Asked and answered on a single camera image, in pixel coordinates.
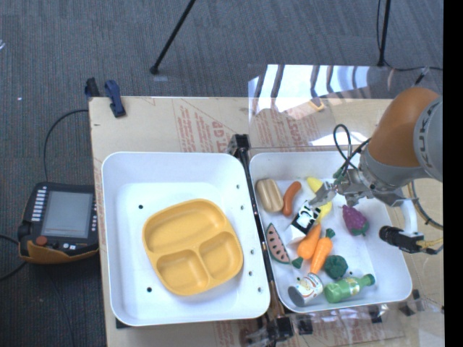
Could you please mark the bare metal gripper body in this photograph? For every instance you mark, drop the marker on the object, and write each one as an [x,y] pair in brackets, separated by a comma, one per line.
[356,188]

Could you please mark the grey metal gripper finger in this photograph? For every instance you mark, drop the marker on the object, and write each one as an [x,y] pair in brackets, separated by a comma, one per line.
[328,187]
[322,199]

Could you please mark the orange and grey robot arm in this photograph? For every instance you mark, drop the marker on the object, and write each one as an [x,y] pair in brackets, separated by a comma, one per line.
[401,128]

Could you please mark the yellow banana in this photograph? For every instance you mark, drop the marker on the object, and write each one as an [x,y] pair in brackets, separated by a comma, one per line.
[314,184]

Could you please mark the black and white milk carton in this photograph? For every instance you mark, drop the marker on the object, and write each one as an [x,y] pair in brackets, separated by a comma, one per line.
[305,220]

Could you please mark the orange sausage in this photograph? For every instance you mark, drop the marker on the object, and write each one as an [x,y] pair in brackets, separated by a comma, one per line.
[290,197]

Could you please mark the purple grapes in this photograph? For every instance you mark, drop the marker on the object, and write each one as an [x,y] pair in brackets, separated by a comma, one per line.
[355,220]

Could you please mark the orange carrot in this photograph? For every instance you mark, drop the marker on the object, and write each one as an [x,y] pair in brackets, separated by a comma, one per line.
[322,251]
[309,244]

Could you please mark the tan hot dog bun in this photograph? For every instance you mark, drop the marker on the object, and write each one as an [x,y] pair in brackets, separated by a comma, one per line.
[269,195]

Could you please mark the watermelon slice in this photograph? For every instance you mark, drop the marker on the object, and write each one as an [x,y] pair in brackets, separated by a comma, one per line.
[276,246]

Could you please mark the green broccoli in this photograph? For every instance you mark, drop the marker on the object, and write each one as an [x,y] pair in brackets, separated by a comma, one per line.
[335,267]

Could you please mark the white plastic tray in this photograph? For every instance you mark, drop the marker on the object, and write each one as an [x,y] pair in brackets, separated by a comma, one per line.
[126,266]
[383,273]

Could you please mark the white and orange can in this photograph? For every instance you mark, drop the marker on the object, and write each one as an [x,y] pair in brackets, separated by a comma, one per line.
[307,289]

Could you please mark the green bottle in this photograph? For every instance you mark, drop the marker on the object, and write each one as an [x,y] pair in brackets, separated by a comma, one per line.
[343,288]

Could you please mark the yellow divided plate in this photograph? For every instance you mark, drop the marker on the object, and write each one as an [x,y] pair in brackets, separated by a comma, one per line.
[188,226]

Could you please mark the brown cardboard board red print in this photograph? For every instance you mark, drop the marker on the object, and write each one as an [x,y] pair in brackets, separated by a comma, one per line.
[152,128]

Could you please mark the black cylinder on white bracket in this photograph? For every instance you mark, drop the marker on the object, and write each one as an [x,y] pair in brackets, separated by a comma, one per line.
[399,238]

